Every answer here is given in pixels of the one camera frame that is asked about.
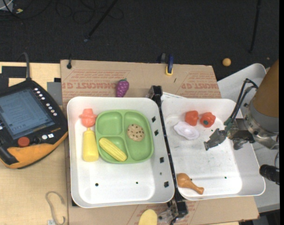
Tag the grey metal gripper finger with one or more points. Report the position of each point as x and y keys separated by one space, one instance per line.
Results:
x=212 y=144
x=220 y=133

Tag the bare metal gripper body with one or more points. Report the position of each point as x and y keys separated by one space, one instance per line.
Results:
x=241 y=132

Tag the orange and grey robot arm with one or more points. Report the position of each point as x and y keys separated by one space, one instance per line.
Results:
x=268 y=95

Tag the orange bell pepper green stem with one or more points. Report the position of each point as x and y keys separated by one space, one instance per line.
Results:
x=207 y=119

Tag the white plastic tray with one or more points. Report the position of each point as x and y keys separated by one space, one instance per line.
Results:
x=214 y=165
x=123 y=184

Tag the white fried egg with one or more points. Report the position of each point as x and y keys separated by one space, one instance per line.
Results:
x=186 y=130

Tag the thin black rod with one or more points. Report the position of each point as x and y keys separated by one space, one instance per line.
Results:
x=166 y=139

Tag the brown chicken drumstick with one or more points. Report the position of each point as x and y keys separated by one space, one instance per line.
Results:
x=185 y=181

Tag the white paper sheet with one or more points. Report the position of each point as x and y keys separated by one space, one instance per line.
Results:
x=172 y=95

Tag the tan ball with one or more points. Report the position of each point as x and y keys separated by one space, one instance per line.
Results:
x=226 y=62

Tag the green divided plate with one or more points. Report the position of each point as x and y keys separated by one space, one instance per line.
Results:
x=136 y=153

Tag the brown chocolate chip biscuit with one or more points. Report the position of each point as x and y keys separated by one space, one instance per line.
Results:
x=135 y=132

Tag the brown cardboard board red print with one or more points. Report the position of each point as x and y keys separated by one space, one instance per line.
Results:
x=142 y=81

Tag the yellow oval toy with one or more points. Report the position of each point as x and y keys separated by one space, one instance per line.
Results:
x=147 y=217

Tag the yellow corn cob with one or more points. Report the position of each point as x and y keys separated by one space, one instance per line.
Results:
x=112 y=149

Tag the purple grapes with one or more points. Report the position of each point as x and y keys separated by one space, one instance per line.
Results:
x=122 y=88

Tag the yellow mustard bottle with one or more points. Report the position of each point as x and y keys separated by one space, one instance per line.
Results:
x=90 y=146

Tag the orange toy figure with hat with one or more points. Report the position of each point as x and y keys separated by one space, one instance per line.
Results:
x=88 y=118

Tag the black cylinder on white bracket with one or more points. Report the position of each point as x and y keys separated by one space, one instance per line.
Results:
x=269 y=172

